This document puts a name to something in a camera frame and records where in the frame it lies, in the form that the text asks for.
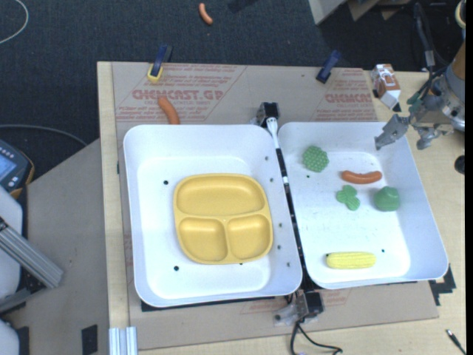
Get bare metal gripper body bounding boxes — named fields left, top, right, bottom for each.
left=407, top=93, right=466, bottom=135

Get brown and white carton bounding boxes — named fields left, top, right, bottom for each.
left=370, top=63, right=403, bottom=111

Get orange toy sausage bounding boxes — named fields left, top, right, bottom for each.
left=157, top=97, right=182, bottom=126
left=341, top=169, right=384, bottom=185
left=197, top=2, right=214, bottom=27

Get green toy pepper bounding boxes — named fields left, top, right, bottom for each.
left=372, top=185, right=401, bottom=212

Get green toy broccoli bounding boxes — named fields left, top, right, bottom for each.
left=336, top=184, right=361, bottom=212

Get green toy grapes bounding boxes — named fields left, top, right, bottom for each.
left=301, top=145, right=330, bottom=173

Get white plastic tray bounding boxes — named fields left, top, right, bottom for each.
left=122, top=124, right=304, bottom=308
left=276, top=121, right=449, bottom=290

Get thin black and white rod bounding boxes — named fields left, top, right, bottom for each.
left=266, top=118, right=308, bottom=292

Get yellow toy corn cob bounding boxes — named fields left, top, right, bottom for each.
left=325, top=251, right=378, bottom=271

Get brown cardboard board, red print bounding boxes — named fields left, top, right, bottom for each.
left=110, top=61, right=441, bottom=351

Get yellow divided plate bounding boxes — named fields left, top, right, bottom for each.
left=172, top=172, right=275, bottom=266

